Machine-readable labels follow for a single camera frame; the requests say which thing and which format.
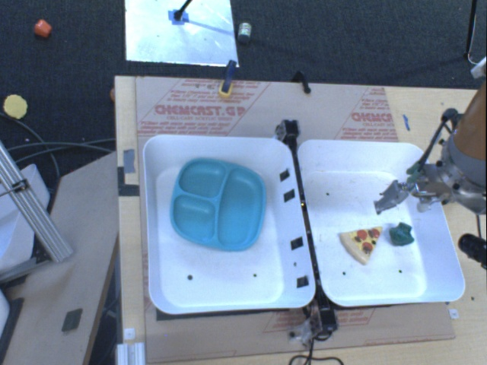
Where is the thin black rod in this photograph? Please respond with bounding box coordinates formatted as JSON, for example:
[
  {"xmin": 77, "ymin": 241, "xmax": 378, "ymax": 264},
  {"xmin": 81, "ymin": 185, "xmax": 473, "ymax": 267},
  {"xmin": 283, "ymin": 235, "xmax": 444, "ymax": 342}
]
[{"xmin": 285, "ymin": 135, "xmax": 331, "ymax": 319}]

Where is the yellow round biscuit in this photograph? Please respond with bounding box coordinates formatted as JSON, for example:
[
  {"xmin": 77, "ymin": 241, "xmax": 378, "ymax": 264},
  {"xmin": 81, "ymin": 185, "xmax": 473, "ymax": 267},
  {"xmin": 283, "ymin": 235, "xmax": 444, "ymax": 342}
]
[{"xmin": 2, "ymin": 94, "xmax": 29, "ymax": 120}]

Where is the orange cube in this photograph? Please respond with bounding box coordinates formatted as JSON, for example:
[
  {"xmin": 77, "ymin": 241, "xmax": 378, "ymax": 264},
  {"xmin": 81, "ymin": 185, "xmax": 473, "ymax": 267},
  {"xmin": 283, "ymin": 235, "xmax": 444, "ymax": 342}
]
[{"xmin": 33, "ymin": 18, "xmax": 53, "ymax": 39}]

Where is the white plastic tray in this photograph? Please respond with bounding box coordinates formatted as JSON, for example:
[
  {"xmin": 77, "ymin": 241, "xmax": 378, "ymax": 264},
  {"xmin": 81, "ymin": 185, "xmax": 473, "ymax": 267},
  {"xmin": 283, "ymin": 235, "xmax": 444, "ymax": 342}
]
[
  {"xmin": 142, "ymin": 134, "xmax": 317, "ymax": 316},
  {"xmin": 296, "ymin": 138, "xmax": 466, "ymax": 308}
]

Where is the green toy broccoli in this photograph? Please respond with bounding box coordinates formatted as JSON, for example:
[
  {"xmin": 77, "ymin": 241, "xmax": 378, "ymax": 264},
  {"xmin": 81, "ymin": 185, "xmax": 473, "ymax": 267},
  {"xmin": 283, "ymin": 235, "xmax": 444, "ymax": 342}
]
[{"xmin": 388, "ymin": 221, "xmax": 415, "ymax": 248}]

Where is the brown cardboard board red print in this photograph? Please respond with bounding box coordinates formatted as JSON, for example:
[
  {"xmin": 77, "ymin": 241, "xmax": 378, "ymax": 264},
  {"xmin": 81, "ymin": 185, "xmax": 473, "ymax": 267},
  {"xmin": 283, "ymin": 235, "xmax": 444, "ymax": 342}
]
[{"xmin": 135, "ymin": 75, "xmax": 457, "ymax": 364}]

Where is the toy pizza slice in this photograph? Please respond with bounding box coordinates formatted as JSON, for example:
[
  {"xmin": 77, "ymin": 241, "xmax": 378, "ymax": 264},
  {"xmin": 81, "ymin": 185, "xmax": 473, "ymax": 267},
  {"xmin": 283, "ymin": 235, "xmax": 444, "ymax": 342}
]
[{"xmin": 339, "ymin": 226, "xmax": 384, "ymax": 266}]

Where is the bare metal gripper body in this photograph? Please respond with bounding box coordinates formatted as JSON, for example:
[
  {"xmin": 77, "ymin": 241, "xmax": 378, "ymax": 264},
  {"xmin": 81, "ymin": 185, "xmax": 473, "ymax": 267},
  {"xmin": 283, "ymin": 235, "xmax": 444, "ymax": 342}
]
[{"xmin": 409, "ymin": 162, "xmax": 487, "ymax": 215}]

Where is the blue divided plate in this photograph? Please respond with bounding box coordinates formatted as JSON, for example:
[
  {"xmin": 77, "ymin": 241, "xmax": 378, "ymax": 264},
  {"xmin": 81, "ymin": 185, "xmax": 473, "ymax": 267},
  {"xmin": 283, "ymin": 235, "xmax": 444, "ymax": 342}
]
[{"xmin": 169, "ymin": 157, "xmax": 267, "ymax": 252}]

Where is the small grey can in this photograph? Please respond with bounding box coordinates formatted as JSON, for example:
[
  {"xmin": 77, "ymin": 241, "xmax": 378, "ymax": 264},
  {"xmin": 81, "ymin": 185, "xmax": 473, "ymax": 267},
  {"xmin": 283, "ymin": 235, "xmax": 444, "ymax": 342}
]
[{"xmin": 237, "ymin": 21, "xmax": 253, "ymax": 46}]

